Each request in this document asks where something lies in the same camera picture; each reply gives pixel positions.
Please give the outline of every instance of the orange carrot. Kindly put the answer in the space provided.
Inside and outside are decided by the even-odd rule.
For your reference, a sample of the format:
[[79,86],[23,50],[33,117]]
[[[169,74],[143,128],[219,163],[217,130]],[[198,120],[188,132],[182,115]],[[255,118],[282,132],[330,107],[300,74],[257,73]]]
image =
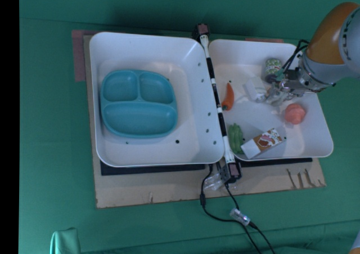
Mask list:
[[234,104],[234,91],[231,87],[230,83],[227,83],[226,85],[226,95],[225,95],[225,99],[223,100],[223,102],[221,103],[221,106],[223,108],[223,110],[229,111],[231,110],[233,104]]

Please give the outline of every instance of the cardboard sheet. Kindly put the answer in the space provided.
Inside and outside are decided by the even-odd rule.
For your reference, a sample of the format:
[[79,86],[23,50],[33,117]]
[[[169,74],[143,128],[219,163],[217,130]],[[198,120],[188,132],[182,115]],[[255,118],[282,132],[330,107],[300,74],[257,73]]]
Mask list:
[[[91,107],[92,81],[89,41],[93,33],[86,33],[84,31],[75,32],[73,31],[73,37],[76,37],[76,41],[73,41],[74,53],[77,53],[77,56],[74,55],[74,67],[81,69],[81,66],[77,66],[77,63],[84,63],[84,77],[87,83],[96,207],[124,207],[198,199],[201,182],[208,174],[208,167],[194,171],[101,175],[100,159],[95,148],[95,127],[93,123],[93,108]],[[81,81],[82,74],[78,73],[76,77],[77,81]],[[243,177],[239,181],[231,184],[233,195],[321,188],[326,186],[321,165],[317,158],[312,159],[311,162],[243,167],[242,174]],[[208,198],[228,196],[224,187],[217,191],[207,189],[205,194]]]

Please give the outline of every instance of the black cable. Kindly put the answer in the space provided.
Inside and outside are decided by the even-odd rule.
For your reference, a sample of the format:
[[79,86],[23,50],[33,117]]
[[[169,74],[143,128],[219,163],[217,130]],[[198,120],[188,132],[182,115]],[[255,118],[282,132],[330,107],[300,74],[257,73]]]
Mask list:
[[249,226],[252,227],[253,229],[257,230],[257,231],[260,233],[260,235],[264,238],[264,240],[265,240],[266,243],[268,244],[271,252],[272,252],[273,254],[275,254],[275,251],[274,251],[272,245],[270,244],[270,241],[266,238],[266,236],[264,235],[264,233],[261,232],[261,230],[260,230],[253,222],[250,222],[250,223],[249,223]]
[[228,183],[225,184],[225,188],[226,188],[227,192],[229,193],[230,197],[232,198],[232,200],[234,201],[236,209],[239,210],[239,205],[237,204],[235,197],[231,194]]
[[[205,208],[206,198],[205,198],[205,193],[204,193],[204,184],[205,184],[205,180],[212,174],[212,172],[213,172],[213,165],[210,164],[210,165],[209,165],[209,173],[208,173],[207,176],[202,180],[202,183],[201,183],[200,204],[201,204],[204,212],[205,212],[208,216],[210,216],[211,218],[213,218],[213,219],[215,219],[215,220],[222,221],[222,222],[236,222],[236,223],[240,224],[240,225],[244,228],[245,233],[246,233],[247,236],[249,237],[249,239],[250,239],[251,243],[253,244],[253,246],[255,247],[255,249],[258,251],[259,254],[262,254],[261,251],[260,251],[260,249],[259,249],[258,246],[256,245],[256,243],[255,243],[254,240],[252,239],[252,237],[251,237],[251,235],[250,235],[250,233],[249,233],[249,231],[247,230],[247,228],[246,228],[245,225],[243,225],[243,224],[240,223],[239,221],[236,221],[236,220],[233,220],[233,219],[222,219],[222,218],[216,217],[216,216],[212,215],[211,213],[209,213],[209,212],[206,210],[206,208]],[[237,205],[237,202],[236,202],[235,198],[233,197],[233,195],[231,194],[230,190],[228,189],[228,186],[227,186],[227,190],[228,190],[230,196],[232,197],[232,199],[235,201],[236,206],[239,207],[239,206]]]
[[309,42],[306,40],[299,40],[298,45],[296,46],[294,53],[291,55],[291,57],[285,62],[285,64],[282,66],[282,69],[284,70],[283,72],[286,73],[287,70],[289,69],[291,63],[293,62],[295,56],[298,54],[298,52],[300,52],[301,50],[305,49],[308,46]]

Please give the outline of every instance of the can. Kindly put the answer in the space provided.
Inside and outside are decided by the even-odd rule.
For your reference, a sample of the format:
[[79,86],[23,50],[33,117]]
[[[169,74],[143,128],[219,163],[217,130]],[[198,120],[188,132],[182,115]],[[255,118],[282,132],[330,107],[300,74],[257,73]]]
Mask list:
[[279,59],[271,58],[265,62],[265,81],[269,84],[276,81],[276,73],[282,65]]

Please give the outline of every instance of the cable connector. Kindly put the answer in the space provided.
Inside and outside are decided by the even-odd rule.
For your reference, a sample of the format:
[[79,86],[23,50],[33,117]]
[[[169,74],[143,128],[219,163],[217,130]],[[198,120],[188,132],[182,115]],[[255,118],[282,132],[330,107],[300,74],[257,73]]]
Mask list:
[[191,37],[198,42],[200,42],[202,35],[210,36],[210,30],[207,24],[197,24],[191,33]]
[[248,224],[250,223],[250,218],[247,217],[246,215],[242,214],[242,213],[240,212],[240,210],[238,210],[238,209],[236,209],[236,208],[234,208],[233,210],[230,211],[230,216],[231,216],[234,220],[242,223],[243,226],[248,226]]
[[204,189],[211,188],[212,190],[218,190],[225,183],[235,183],[242,177],[242,170],[240,162],[235,161],[234,163],[225,164],[218,170],[218,173],[208,177],[204,181]]

